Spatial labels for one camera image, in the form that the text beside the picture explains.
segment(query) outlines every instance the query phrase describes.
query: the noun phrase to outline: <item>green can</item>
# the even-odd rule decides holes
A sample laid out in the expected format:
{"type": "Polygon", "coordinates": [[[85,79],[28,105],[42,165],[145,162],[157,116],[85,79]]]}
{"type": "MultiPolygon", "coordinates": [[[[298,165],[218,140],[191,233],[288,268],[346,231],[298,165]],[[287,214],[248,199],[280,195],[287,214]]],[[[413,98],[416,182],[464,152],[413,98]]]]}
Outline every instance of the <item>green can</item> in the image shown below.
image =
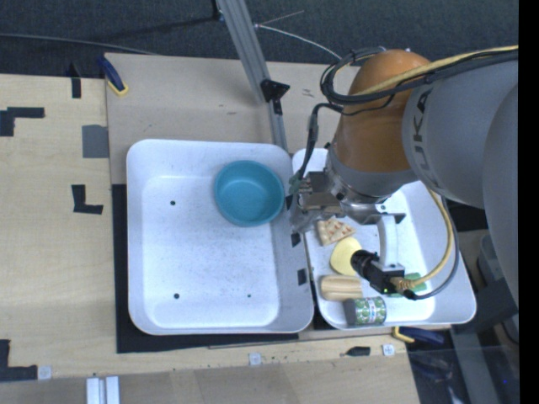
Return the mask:
{"type": "Polygon", "coordinates": [[[386,321],[386,303],[380,296],[344,302],[344,314],[349,326],[380,325],[386,321]]]}

